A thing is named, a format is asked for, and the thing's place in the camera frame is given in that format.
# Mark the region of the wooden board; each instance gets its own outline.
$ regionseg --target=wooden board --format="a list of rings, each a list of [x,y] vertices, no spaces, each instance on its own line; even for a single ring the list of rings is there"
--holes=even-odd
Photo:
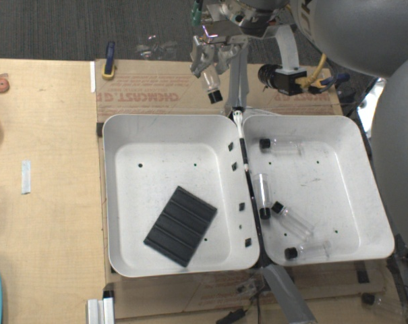
[[[0,59],[3,324],[85,323],[104,287],[96,101],[88,62]],[[31,161],[31,192],[21,164]]]

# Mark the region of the glass vial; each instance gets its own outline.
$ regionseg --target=glass vial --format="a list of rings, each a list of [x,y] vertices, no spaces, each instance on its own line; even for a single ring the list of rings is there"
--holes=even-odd
[[[211,103],[217,103],[222,101],[222,94],[220,92],[220,78],[218,77],[216,68],[214,65],[209,65],[204,71],[201,72],[201,86]]]
[[[253,189],[260,218],[269,219],[271,217],[270,206],[272,202],[268,176],[264,173],[256,174],[253,180]]]
[[[317,242],[304,242],[296,247],[286,248],[285,258],[290,260],[314,259],[316,257],[328,258],[331,254],[331,243],[328,240]]]
[[[391,316],[395,319],[404,320],[408,318],[408,306],[402,304],[399,299],[389,298],[384,294],[363,293],[361,301],[375,315]]]
[[[313,235],[314,226],[291,208],[275,202],[271,209],[276,213],[275,217],[280,224],[298,238],[306,241]]]
[[[259,149],[263,153],[298,153],[298,155],[302,154],[302,145],[301,141],[278,141],[276,139],[269,139],[269,138],[261,138],[259,139]]]

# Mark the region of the yellow cable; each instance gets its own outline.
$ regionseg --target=yellow cable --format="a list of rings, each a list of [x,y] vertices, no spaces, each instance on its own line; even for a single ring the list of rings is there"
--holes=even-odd
[[[322,54],[322,56],[320,57],[319,64],[318,66],[316,66],[316,69],[314,70],[314,72],[308,77],[302,77],[302,78],[295,79],[295,83],[300,85],[302,88],[308,88],[318,78],[319,73],[322,71],[322,68],[324,67],[325,61],[326,61],[326,55]]]

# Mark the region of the white plastic tray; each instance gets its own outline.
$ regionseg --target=white plastic tray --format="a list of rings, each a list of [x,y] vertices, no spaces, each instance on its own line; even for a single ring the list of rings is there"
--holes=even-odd
[[[262,220],[268,256],[280,265],[380,259],[394,238],[358,127],[339,116],[254,115],[244,120],[250,171],[267,173],[271,198],[311,222],[312,241],[329,240],[329,256],[287,261],[301,240],[272,215]],[[259,139],[275,139],[263,153]]]
[[[116,272],[143,277],[248,269],[256,263],[260,249],[231,120],[220,115],[115,115],[104,124],[103,142],[109,259]],[[218,210],[186,268],[144,244],[177,186]],[[252,245],[246,247],[248,238]]]

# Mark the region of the white tape strip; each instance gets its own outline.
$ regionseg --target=white tape strip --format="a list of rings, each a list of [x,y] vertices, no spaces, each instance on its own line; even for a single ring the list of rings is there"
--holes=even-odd
[[[30,160],[23,160],[21,165],[21,194],[31,192],[31,162]]]
[[[94,61],[90,62],[90,82],[91,92],[96,92],[96,64]]]

